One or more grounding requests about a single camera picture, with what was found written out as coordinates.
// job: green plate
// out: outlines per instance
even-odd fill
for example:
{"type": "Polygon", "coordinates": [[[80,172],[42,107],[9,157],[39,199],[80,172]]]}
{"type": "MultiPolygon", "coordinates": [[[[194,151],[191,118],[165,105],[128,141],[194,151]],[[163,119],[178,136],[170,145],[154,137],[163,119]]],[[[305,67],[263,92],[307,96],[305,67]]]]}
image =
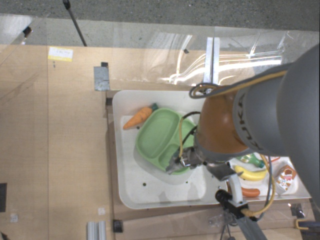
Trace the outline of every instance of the green plate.
{"type": "MultiPolygon", "coordinates": [[[[182,115],[171,109],[157,109],[145,121],[135,141],[139,154],[164,172],[171,157],[179,148],[179,121],[181,117],[182,115]]],[[[185,119],[182,123],[182,138],[194,126],[194,123],[185,119]]],[[[193,144],[194,137],[190,135],[183,147],[191,147],[193,144]]],[[[182,168],[173,174],[182,174],[188,169],[188,167],[182,168]]]]}

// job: yellow cable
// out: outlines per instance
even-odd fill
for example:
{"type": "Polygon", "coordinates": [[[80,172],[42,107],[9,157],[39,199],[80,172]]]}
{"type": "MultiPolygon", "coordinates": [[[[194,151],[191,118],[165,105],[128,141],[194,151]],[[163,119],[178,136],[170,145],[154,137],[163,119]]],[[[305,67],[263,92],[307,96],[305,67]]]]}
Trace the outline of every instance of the yellow cable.
{"type": "MultiPolygon", "coordinates": [[[[277,72],[277,73],[267,74],[267,75],[264,75],[264,76],[262,76],[260,78],[253,79],[253,80],[251,80],[249,82],[245,82],[243,84],[239,84],[239,85],[237,85],[237,86],[235,86],[233,88],[230,88],[228,90],[222,91],[220,93],[210,95],[209,97],[219,96],[219,95],[227,94],[227,93],[230,93],[230,92],[233,92],[233,91],[237,91],[239,89],[242,89],[242,88],[245,88],[245,87],[248,87],[248,86],[252,86],[252,85],[258,84],[260,82],[264,82],[266,80],[270,80],[270,79],[273,79],[273,78],[278,78],[278,77],[284,76],[286,73],[287,73],[287,71],[283,70],[283,71],[280,71],[280,72],[277,72]]],[[[202,90],[202,89],[213,89],[214,87],[215,86],[210,85],[210,84],[199,85],[197,88],[195,88],[192,91],[192,95],[200,97],[201,95],[196,95],[195,93],[200,91],[200,90],[202,90]]]]}
{"type": "MultiPolygon", "coordinates": [[[[266,169],[268,170],[269,174],[270,174],[270,168],[269,168],[269,165],[268,165],[268,162],[267,162],[267,159],[265,158],[264,155],[260,154],[264,164],[265,164],[265,167],[266,169]]],[[[247,216],[247,217],[253,217],[253,216],[256,216],[258,214],[262,214],[263,212],[265,212],[266,210],[269,209],[269,207],[272,205],[273,201],[274,201],[274,198],[275,198],[275,194],[276,194],[276,184],[275,184],[275,179],[272,175],[270,175],[271,177],[271,182],[272,182],[272,195],[271,195],[271,198],[269,200],[269,203],[264,207],[262,208],[261,210],[258,210],[258,211],[251,211],[249,209],[242,209],[241,212],[247,216]]]]}
{"type": "Polygon", "coordinates": [[[183,144],[183,140],[182,140],[182,122],[184,121],[184,118],[181,117],[180,121],[179,121],[179,142],[180,142],[180,152],[179,152],[179,158],[182,157],[182,153],[184,151],[184,144],[183,144]]]}

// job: green bottle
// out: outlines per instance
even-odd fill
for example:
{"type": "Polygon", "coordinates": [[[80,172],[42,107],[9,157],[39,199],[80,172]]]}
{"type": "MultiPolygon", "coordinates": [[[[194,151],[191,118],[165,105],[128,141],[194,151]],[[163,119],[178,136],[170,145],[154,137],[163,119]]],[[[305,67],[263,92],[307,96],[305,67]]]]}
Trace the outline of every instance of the green bottle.
{"type": "Polygon", "coordinates": [[[264,161],[256,158],[255,154],[246,154],[244,156],[238,156],[237,159],[247,164],[253,164],[259,168],[263,168],[265,166],[264,161]]]}

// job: white tray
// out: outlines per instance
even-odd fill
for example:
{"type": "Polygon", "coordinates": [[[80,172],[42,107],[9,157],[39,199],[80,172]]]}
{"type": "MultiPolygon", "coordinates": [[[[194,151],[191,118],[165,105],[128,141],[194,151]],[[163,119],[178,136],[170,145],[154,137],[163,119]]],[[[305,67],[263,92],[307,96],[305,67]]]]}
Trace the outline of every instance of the white tray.
{"type": "MultiPolygon", "coordinates": [[[[113,98],[116,158],[121,201],[132,209],[217,204],[215,194],[227,189],[204,166],[181,175],[168,175],[140,156],[135,148],[138,129],[123,130],[125,122],[142,107],[157,103],[186,114],[201,111],[204,99],[191,99],[187,91],[123,90],[113,98]]],[[[190,117],[198,123],[199,116],[190,117]]]]}

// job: carrot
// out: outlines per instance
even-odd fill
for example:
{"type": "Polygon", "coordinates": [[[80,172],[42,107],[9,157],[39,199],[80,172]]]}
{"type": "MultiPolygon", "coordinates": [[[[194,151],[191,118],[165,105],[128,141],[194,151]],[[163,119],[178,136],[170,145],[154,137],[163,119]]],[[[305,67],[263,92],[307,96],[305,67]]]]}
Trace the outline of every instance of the carrot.
{"type": "Polygon", "coordinates": [[[153,111],[158,108],[157,104],[153,104],[152,107],[143,107],[141,108],[131,119],[123,126],[123,129],[128,129],[134,127],[140,123],[143,123],[150,117],[153,111]]]}
{"type": "Polygon", "coordinates": [[[257,188],[244,188],[241,187],[242,195],[247,198],[255,198],[260,195],[260,190],[257,188]]]}

